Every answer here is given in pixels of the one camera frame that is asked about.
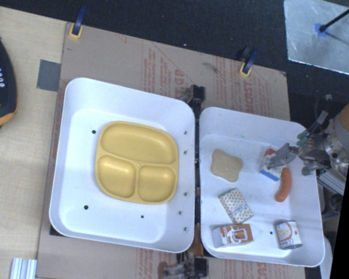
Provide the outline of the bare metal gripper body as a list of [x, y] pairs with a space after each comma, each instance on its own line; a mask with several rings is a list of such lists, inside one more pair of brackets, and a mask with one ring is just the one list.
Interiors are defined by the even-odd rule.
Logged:
[[299, 157], [324, 168], [332, 168], [340, 175], [347, 176], [349, 168], [349, 135], [340, 138], [336, 132], [324, 131], [313, 134], [300, 148]]

